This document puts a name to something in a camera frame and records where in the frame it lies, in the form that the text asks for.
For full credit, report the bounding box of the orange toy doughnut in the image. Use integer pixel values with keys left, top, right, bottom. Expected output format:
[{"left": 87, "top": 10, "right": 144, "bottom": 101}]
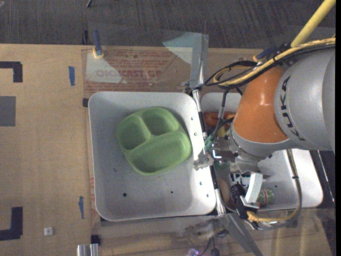
[{"left": 204, "top": 111, "right": 237, "bottom": 128}]

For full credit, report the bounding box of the brown toy bread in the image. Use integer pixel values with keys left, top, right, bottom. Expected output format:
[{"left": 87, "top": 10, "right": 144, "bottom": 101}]
[{"left": 218, "top": 179, "right": 237, "bottom": 210}]

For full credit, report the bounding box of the white plastic tray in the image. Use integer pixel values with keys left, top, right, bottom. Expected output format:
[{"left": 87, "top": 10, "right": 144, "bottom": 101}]
[
  {"left": 200, "top": 92, "right": 324, "bottom": 213},
  {"left": 87, "top": 91, "right": 217, "bottom": 222}
]

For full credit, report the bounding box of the green divided plate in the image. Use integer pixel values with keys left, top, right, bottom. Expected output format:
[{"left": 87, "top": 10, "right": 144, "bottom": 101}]
[{"left": 116, "top": 106, "right": 192, "bottom": 176}]

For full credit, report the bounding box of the green and red can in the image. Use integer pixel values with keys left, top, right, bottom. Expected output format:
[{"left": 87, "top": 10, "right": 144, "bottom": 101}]
[{"left": 257, "top": 188, "right": 275, "bottom": 205}]

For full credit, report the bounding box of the thin black and white rod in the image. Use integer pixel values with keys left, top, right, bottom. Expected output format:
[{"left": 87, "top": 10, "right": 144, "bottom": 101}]
[{"left": 192, "top": 89, "right": 226, "bottom": 216}]

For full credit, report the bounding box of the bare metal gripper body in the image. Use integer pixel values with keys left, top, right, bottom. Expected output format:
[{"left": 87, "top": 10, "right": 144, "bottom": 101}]
[{"left": 212, "top": 137, "right": 264, "bottom": 174}]

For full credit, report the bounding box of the brown cardboard board red print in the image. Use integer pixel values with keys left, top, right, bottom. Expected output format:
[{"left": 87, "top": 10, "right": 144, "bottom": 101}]
[{"left": 81, "top": 46, "right": 267, "bottom": 221}]

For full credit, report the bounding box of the black cylinder on white bracket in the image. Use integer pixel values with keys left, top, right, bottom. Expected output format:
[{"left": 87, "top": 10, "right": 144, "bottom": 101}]
[{"left": 230, "top": 172, "right": 264, "bottom": 220}]

